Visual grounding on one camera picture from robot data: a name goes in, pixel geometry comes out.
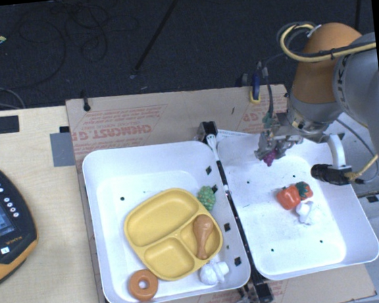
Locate yellow divided plate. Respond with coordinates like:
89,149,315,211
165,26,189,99
119,182,228,287

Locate white garlic bulb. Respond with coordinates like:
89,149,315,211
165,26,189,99
294,198,325,227
197,257,232,287

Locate purple grapes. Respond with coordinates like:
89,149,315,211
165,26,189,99
261,148,281,168

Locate orange doughnut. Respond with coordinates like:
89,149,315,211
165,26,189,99
126,267,161,303

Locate brown chicken drumstick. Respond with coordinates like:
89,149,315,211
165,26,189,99
191,212,219,261

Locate black block with thin wires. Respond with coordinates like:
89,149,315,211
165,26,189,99
196,120,219,144
251,273,274,303

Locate orange bell pepper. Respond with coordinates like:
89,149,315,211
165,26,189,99
274,184,302,212

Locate red tomato green top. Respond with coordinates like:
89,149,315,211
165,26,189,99
295,180,315,202

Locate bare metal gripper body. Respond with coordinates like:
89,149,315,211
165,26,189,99
259,107,330,150

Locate brown cardboard board red print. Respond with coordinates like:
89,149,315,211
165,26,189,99
65,67,379,303

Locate white plastic tray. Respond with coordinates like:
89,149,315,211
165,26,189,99
215,116,379,287
79,134,255,303

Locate thin black and white rod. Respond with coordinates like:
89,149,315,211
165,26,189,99
207,130,260,289

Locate green grapes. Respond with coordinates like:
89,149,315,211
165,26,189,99
195,184,219,213

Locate black cylinder on white bracket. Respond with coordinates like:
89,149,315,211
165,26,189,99
306,131,355,190

